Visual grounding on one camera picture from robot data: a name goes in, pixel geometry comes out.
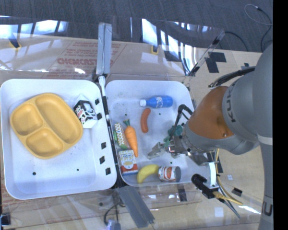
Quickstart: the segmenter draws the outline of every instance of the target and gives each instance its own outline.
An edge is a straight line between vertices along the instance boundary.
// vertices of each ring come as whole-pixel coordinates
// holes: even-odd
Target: water bottle
[[[173,99],[167,95],[153,96],[148,100],[140,100],[140,106],[150,106],[153,108],[170,107],[173,105]]]

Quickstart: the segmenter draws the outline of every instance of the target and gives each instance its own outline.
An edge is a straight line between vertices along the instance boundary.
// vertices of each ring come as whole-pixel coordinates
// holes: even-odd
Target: yellow cable
[[[219,148],[216,150],[216,161],[218,160],[219,150],[220,150]],[[223,189],[224,193],[229,197],[229,198],[228,198],[228,197],[225,197],[225,196],[223,196],[223,195],[220,193],[221,196],[224,197],[223,199],[232,201],[232,202],[236,203],[237,205],[243,205],[242,202],[236,200],[233,196],[230,195],[230,193],[228,193],[228,191],[226,191],[226,189],[224,188],[224,186],[223,186],[222,183],[221,183],[221,179],[220,179],[219,176],[217,176],[217,181],[218,181],[220,187]]]

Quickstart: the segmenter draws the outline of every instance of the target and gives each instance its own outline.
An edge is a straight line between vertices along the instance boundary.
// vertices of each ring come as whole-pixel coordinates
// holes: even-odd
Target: carrot
[[[131,149],[134,152],[134,155],[136,157],[138,157],[138,155],[139,155],[139,153],[138,153],[138,140],[137,140],[137,137],[136,137],[135,129],[132,126],[130,126],[129,119],[126,119],[123,122],[127,126],[126,129],[125,129],[125,136],[126,136],[126,138],[128,140],[128,143],[129,143]]]
[[[141,115],[141,130],[143,133],[148,132],[148,125],[147,125],[147,119],[150,114],[151,110],[150,108],[145,108]]]

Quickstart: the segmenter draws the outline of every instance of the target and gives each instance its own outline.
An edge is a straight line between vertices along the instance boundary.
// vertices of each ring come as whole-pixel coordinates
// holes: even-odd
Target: yellow plate
[[[50,159],[76,144],[83,126],[76,113],[58,95],[43,93],[13,110],[11,126],[36,157]]]

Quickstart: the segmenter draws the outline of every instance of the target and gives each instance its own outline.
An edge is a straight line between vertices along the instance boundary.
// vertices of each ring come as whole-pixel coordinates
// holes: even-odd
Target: soup can
[[[158,175],[161,181],[179,182],[181,179],[181,169],[179,166],[161,166]]]

